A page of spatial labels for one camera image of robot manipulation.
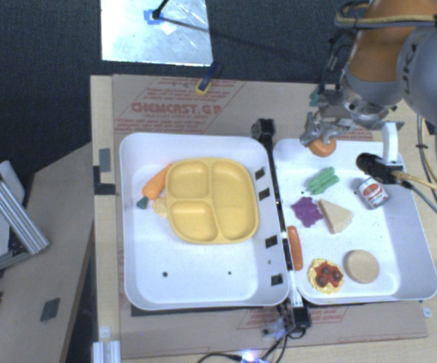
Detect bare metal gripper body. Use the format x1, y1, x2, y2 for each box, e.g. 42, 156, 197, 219
318, 93, 392, 131

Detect orange round toy fruit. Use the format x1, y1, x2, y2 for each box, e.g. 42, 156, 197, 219
308, 137, 337, 158

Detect green toy beans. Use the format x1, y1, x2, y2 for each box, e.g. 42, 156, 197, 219
308, 166, 340, 196

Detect red and white can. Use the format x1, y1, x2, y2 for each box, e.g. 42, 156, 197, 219
358, 176, 390, 210

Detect thin black and white rod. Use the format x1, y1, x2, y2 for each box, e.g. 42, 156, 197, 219
262, 134, 303, 309

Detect purple grapes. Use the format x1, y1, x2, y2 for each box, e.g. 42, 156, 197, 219
290, 196, 324, 228

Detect tan sandwich bread slice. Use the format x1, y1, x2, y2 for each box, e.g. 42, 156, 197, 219
317, 198, 355, 235

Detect orange sausage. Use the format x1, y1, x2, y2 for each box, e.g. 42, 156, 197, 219
287, 225, 304, 272

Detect white plastic tray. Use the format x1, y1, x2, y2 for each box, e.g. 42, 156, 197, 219
272, 138, 437, 306
119, 132, 291, 312

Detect yellow divided plate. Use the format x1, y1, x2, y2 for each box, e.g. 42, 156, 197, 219
164, 157, 261, 246

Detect brown cardboard board red print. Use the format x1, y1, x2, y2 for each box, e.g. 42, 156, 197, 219
111, 73, 429, 359

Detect tan round biscuit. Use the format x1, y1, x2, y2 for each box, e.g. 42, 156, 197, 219
343, 249, 381, 284

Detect yellow spaghetti with meatballs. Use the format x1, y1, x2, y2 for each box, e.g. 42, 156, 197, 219
307, 258, 346, 295

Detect orange carrot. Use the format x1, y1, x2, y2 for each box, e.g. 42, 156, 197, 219
135, 163, 175, 209

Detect pale yellow toy biscuit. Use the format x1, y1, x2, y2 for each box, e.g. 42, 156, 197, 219
151, 197, 171, 219

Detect black block with thin wires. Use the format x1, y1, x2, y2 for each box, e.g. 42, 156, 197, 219
277, 303, 313, 338
251, 118, 277, 141

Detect black cylinder on white bracket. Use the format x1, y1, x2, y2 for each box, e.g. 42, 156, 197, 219
355, 121, 405, 185

